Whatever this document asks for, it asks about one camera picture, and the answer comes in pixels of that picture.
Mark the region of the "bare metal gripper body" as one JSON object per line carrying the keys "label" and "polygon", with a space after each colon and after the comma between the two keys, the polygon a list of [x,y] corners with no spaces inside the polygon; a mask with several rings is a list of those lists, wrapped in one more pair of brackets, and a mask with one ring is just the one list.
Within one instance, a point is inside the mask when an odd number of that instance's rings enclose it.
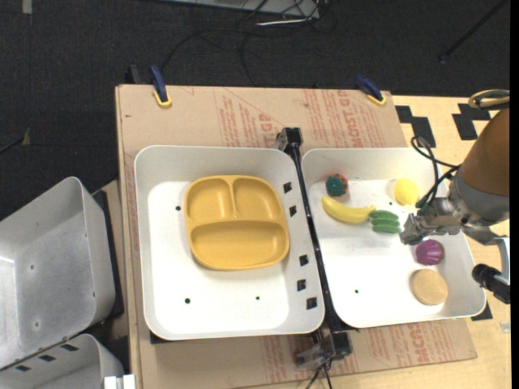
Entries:
{"label": "bare metal gripper body", "polygon": [[425,236],[458,234],[461,225],[454,212],[447,198],[435,198],[418,210],[418,225]]}

